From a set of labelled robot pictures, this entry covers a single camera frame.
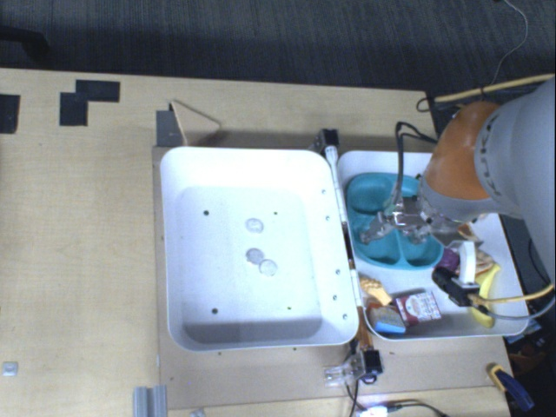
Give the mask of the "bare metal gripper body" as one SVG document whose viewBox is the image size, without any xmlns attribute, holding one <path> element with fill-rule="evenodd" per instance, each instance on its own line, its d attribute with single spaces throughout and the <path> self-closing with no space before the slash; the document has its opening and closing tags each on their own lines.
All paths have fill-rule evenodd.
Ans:
<svg viewBox="0 0 556 417">
<path fill-rule="evenodd" d="M 430 235 L 460 238 L 458 228 L 461 223 L 440 213 L 421 196 L 401 197 L 395 203 L 390 218 L 394 226 L 404 233 L 411 228 L 425 227 L 429 229 Z"/>
</svg>

